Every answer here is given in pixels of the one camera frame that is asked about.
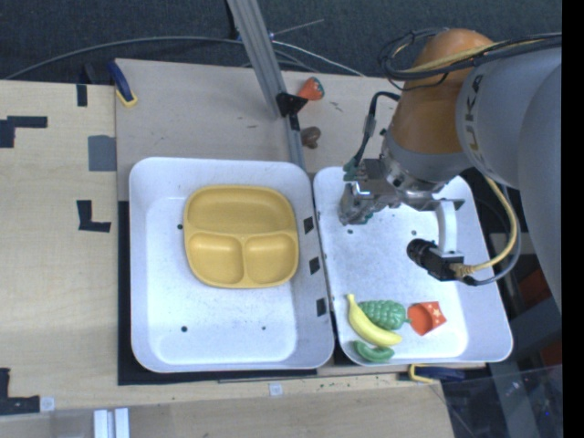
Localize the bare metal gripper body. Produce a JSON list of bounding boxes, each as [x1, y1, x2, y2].
[[352, 158, 447, 213]]

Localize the white plastic tray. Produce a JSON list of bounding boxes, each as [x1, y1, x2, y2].
[[128, 155, 336, 374], [312, 165, 515, 368]]

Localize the brown mushroom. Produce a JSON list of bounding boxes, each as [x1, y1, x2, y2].
[[299, 125, 322, 151]]

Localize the green grapes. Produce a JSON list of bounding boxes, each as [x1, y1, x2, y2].
[[357, 299, 411, 332]]

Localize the yellow divided plate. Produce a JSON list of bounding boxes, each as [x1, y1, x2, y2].
[[182, 183, 301, 290]]

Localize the red strawberry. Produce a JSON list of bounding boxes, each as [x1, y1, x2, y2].
[[297, 76, 326, 102]]

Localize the yellow banana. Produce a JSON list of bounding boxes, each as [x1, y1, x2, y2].
[[345, 293, 404, 349]]

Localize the green curved vegetable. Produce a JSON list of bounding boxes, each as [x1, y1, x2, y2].
[[351, 339, 396, 364]]

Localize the pale wood board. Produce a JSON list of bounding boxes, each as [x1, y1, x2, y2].
[[113, 57, 487, 378]]

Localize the black cylinder on white bracket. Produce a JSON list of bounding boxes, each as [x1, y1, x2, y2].
[[405, 198, 466, 283]]

